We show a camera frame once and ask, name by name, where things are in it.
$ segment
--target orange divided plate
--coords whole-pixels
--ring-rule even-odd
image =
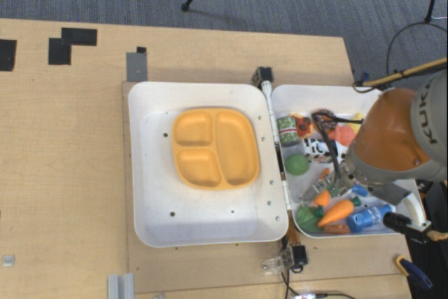
[[[241,188],[258,177],[260,161],[253,128],[242,113],[222,108],[181,113],[173,124],[174,163],[194,188]]]

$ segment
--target wooden table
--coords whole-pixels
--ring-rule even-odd
[[[97,46],[72,46],[71,66],[48,65],[62,27],[97,29]],[[137,293],[148,286],[128,263],[122,84],[137,46],[151,81],[247,83],[258,66],[274,69],[274,85],[353,80],[332,37],[0,20],[0,39],[17,41],[14,70],[0,71],[0,256],[15,255],[0,267],[2,299],[105,298],[113,273],[133,272]],[[393,264],[409,257],[403,236],[302,240],[310,264],[292,276],[296,290],[410,298]],[[272,245],[148,249],[153,290],[136,297],[282,298],[280,279],[259,271]],[[231,260],[216,264],[224,257],[248,269],[236,275]]]

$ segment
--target water bottle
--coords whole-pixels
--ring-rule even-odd
[[[381,207],[370,207],[347,217],[347,224],[354,233],[362,231],[366,227],[372,227],[383,221],[384,214],[394,211],[395,208],[389,204]]]

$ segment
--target green ball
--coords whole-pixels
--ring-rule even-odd
[[[285,168],[288,173],[299,176],[308,171],[309,163],[307,158],[303,155],[291,155],[286,158]]]

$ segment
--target orange carrot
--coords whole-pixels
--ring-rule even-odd
[[[316,206],[326,206],[330,201],[330,192],[328,190],[323,190],[323,192],[313,199]]]
[[[326,176],[328,176],[330,174],[330,169],[327,167],[323,170],[322,175],[320,180],[322,181],[323,179],[325,179]]]
[[[355,209],[355,204],[361,204],[359,198],[355,197],[352,200],[342,200],[331,207],[325,216],[317,223],[317,226],[324,227],[325,225],[335,222],[339,219],[347,217]]]

